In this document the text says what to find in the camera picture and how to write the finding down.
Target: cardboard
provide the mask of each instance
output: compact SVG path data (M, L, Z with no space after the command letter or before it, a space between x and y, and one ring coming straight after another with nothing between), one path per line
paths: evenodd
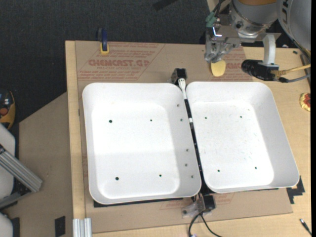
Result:
M93 233L186 224L181 208L191 198L94 207L89 193L82 91L92 82L167 82L175 68L187 70L193 81L252 81L241 71L243 48L224 56L226 71L214 77L204 60L204 45L110 42L110 52L100 53L96 41L76 41L78 98L86 217L92 219ZM207 221L285 214L292 212L286 189L214 194L217 208Z

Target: black carpet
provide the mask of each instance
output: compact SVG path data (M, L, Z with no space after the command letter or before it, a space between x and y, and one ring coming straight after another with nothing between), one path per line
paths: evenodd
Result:
M0 88L20 122L66 92L65 40L198 44L206 0L0 0Z

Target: wooden table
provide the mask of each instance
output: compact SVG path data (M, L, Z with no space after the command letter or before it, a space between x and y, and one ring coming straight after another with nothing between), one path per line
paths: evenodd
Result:
M244 48L247 59L262 59L263 48ZM276 64L280 69L301 66L299 54L293 55L297 49L280 48L276 51ZM73 215L75 219L86 217L83 190L83 172L81 161L81 137L79 123L79 101L76 68L75 41L66 41L66 66L68 84L69 129L71 147L71 172ZM300 77L304 71L293 73ZM307 79L293 83L264 82L273 92L279 114L293 151L305 193L295 197L292 205L293 213L246 218L228 221L211 222L210 228L217 234L229 236L309 236L299 219L302 218L310 226L311 214L311 115L299 104L301 93L310 92ZM94 237L186 237L188 225L119 231L94 234ZM192 232L198 237L212 236L203 223L196 223Z

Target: pen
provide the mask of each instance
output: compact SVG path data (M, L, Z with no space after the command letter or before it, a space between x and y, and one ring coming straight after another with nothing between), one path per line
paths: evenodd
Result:
M310 231L310 229L308 228L307 224L305 223L305 221L303 219L300 219L303 227L307 230L307 232L310 233L310 235L312 235L312 232Z

